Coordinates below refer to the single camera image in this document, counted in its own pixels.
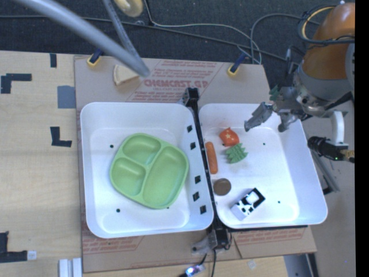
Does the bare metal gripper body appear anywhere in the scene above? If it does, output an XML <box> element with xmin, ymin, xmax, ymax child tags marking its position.
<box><xmin>272</xmin><ymin>85</ymin><xmax>325</xmax><ymax>118</ymax></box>

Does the green toy tree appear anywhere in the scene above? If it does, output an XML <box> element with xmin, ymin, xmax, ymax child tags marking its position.
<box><xmin>225</xmin><ymin>143</ymin><xmax>249</xmax><ymax>164</ymax></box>

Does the white plastic tray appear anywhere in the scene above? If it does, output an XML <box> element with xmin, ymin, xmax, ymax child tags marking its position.
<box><xmin>80</xmin><ymin>102</ymin><xmax>214</xmax><ymax>239</ymax></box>
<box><xmin>198</xmin><ymin>103</ymin><xmax>329</xmax><ymax>230</ymax></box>

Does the orange carrot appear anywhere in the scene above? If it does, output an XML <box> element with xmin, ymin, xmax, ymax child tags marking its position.
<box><xmin>204</xmin><ymin>141</ymin><xmax>219</xmax><ymax>175</ymax></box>

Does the brown round biscuit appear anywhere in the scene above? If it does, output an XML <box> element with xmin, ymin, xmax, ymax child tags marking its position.
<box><xmin>213</xmin><ymin>178</ymin><xmax>232</xmax><ymax>196</ymax></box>

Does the white and black carton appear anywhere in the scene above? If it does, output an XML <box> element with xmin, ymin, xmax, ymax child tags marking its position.
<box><xmin>229</xmin><ymin>187</ymin><xmax>266</xmax><ymax>222</ymax></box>

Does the green divided plate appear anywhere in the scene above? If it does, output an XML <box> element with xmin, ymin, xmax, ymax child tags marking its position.
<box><xmin>109</xmin><ymin>133</ymin><xmax>190</xmax><ymax>210</ymax></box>

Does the beige pizza slice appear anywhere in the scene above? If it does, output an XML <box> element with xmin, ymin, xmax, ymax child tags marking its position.
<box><xmin>112</xmin><ymin>64</ymin><xmax>141</xmax><ymax>87</ymax></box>

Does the brown cardboard board red print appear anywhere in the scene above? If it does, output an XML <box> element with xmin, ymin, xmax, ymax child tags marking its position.
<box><xmin>73</xmin><ymin>55</ymin><xmax>318</xmax><ymax>274</ymax></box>

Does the black cylinder on white bracket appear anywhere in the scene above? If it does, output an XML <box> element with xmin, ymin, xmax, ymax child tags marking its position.
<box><xmin>307</xmin><ymin>110</ymin><xmax>351</xmax><ymax>162</ymax></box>

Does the black block with thin wires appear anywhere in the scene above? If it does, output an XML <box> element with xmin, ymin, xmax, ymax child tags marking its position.
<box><xmin>184</xmin><ymin>87</ymin><xmax>201</xmax><ymax>107</ymax></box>
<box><xmin>214</xmin><ymin>228</ymin><xmax>231</xmax><ymax>248</ymax></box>

